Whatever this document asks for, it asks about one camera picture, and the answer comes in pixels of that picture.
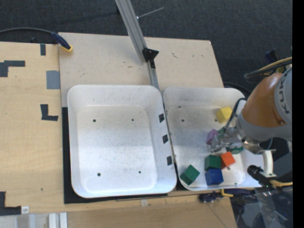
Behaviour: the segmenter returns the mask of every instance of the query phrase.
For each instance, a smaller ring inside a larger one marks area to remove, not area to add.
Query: green cube
[[[244,150],[244,148],[243,148],[243,146],[241,146],[239,148],[229,148],[229,147],[227,147],[226,150],[230,151],[232,154],[239,154]]]
[[[189,165],[186,171],[180,175],[180,179],[182,179],[187,185],[190,185],[195,181],[200,172],[195,169],[192,165]]]
[[[221,169],[220,156],[210,154],[205,158],[205,171],[209,169]]]

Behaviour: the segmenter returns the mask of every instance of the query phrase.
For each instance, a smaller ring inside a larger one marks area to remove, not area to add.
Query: white plastic tray
[[[222,170],[224,182],[216,186],[208,186],[205,179],[205,158],[211,154],[206,144],[207,134],[211,129],[220,129],[225,123],[216,121],[216,112],[226,106],[232,109],[235,102],[244,97],[232,88],[188,88],[170,87],[164,92],[164,104],[173,151],[179,176],[191,164],[200,175],[190,185],[182,180],[183,186],[192,191],[213,190],[218,188],[250,188],[260,187],[258,181],[247,174],[249,165],[263,168],[261,155],[254,155],[247,150],[233,155],[236,163]],[[213,153],[220,155],[226,152]]]
[[[67,102],[71,181],[79,196],[161,194],[174,189],[170,141],[164,141],[168,128],[159,117],[164,108],[155,87],[76,85]]]

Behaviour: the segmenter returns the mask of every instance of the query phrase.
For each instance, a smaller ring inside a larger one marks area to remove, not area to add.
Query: gray carpet
[[[243,75],[268,64],[267,51],[292,55],[293,0],[131,0],[144,36],[210,40],[224,82],[252,90]],[[0,30],[127,35],[114,0],[0,0]],[[52,43],[46,34],[16,31],[0,41]]]

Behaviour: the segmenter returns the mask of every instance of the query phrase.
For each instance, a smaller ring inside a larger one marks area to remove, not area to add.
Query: black tape
[[[158,117],[160,118],[160,123],[165,120],[165,116],[163,114],[160,114]]]
[[[21,214],[21,206],[17,207],[5,207],[5,193],[0,192],[0,216],[6,215],[20,215]]]
[[[4,61],[4,64],[8,67],[25,67],[25,61]]]
[[[0,63],[0,77],[8,77],[9,67],[25,67],[25,61],[4,61]]]
[[[0,63],[0,77],[7,77],[9,72],[9,67],[4,63]]]
[[[5,192],[0,192],[0,208],[5,207]]]
[[[169,140],[168,135],[164,135],[164,136],[162,137],[162,142],[163,142],[163,143],[168,142],[168,140]]]
[[[47,120],[47,121],[57,121],[58,116],[50,116],[48,115],[48,104],[41,104],[41,113],[42,113],[42,120]]]
[[[172,165],[173,161],[172,161],[172,157],[168,156],[167,157],[167,165]]]
[[[40,55],[45,56],[47,54],[46,52],[46,45],[40,44]]]

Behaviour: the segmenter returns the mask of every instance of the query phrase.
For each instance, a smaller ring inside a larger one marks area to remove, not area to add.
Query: block
[[[214,138],[215,135],[218,135],[218,131],[215,129],[212,129],[208,135],[207,135],[207,140],[206,140],[206,144],[211,145],[211,141]]]
[[[221,158],[219,156],[210,154],[205,158],[205,171],[211,168],[221,168]]]
[[[182,179],[189,186],[195,181],[199,174],[200,172],[197,169],[195,169],[192,165],[189,165],[185,172],[180,175],[180,179]]]
[[[233,158],[231,152],[226,152],[224,154],[221,154],[221,168],[225,168],[227,166],[232,165],[233,163],[236,162],[236,160]]]
[[[223,123],[230,118],[231,114],[232,114],[232,109],[230,106],[227,106],[227,107],[220,108],[217,111],[216,115],[217,115],[218,121],[220,123]]]
[[[232,154],[239,154],[244,150],[244,148],[243,148],[243,146],[241,146],[239,148],[229,148],[229,147],[227,147],[226,150],[227,150],[227,152],[229,151]]]
[[[209,169],[205,172],[205,178],[208,186],[219,185],[224,181],[221,169]]]

